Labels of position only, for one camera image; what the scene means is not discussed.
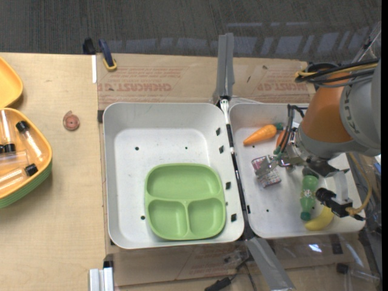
cardboard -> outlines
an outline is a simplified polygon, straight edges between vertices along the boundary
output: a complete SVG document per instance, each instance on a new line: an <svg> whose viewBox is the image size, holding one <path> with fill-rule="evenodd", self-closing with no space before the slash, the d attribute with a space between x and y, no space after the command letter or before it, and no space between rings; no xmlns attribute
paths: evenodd
<svg viewBox="0 0 388 291"><path fill-rule="evenodd" d="M216 88L217 57L112 54L109 71L97 56L99 109L114 102L210 102ZM234 58L233 95L259 102L309 103L314 89L295 83L306 62Z"/></svg>

test tube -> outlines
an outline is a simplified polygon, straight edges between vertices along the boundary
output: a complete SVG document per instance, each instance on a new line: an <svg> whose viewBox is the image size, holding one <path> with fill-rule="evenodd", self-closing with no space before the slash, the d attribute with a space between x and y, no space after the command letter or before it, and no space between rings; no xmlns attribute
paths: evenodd
<svg viewBox="0 0 388 291"><path fill-rule="evenodd" d="M354 267L344 263L338 263L336 265L338 273L349 274L353 277L368 281L377 287L380 284L380 275L364 268Z"/></svg>
<svg viewBox="0 0 388 291"><path fill-rule="evenodd" d="M16 166L27 166L27 150L0 154L0 175Z"/></svg>
<svg viewBox="0 0 388 291"><path fill-rule="evenodd" d="M16 123L16 128L19 130L21 139L24 139L24 141L27 143L27 150L35 154L35 158L33 159L34 161L38 162L43 162L44 160L44 155L39 148L39 146L36 144L34 136L31 133L30 126L28 126L27 122L25 121L20 121Z"/></svg>
<svg viewBox="0 0 388 291"><path fill-rule="evenodd" d="M0 176L0 191L4 191L7 188L13 187L16 184L23 182L23 180L32 176L38 171L35 164L28 165L27 167L17 167L6 174Z"/></svg>
<svg viewBox="0 0 388 291"><path fill-rule="evenodd" d="M16 138L15 129L12 127L5 110L0 110L0 139L5 152L15 152L16 146L14 140Z"/></svg>

green divided plate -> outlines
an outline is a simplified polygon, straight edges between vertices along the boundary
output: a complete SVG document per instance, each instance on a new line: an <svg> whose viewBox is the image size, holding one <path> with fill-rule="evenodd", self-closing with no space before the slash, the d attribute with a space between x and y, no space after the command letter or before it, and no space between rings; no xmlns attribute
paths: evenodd
<svg viewBox="0 0 388 291"><path fill-rule="evenodd" d="M203 164L163 164L145 179L145 208L153 232L169 240L204 239L225 226L219 175Z"/></svg>

gray carpet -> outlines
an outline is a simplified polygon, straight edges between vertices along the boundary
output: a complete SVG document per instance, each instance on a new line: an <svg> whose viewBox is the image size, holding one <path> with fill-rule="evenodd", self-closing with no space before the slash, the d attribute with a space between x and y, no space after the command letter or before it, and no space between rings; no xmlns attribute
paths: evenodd
<svg viewBox="0 0 388 291"><path fill-rule="evenodd" d="M0 0L0 52L114 53L351 60L381 20L382 0Z"/></svg>

black clip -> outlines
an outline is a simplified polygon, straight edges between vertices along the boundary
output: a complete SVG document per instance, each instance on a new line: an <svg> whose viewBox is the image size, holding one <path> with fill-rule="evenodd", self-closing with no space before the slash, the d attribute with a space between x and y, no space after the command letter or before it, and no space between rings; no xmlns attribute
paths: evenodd
<svg viewBox="0 0 388 291"><path fill-rule="evenodd" d="M91 38L86 38L82 48L84 50L84 54L86 55L96 55L96 49L95 46L93 45L93 41Z"/></svg>

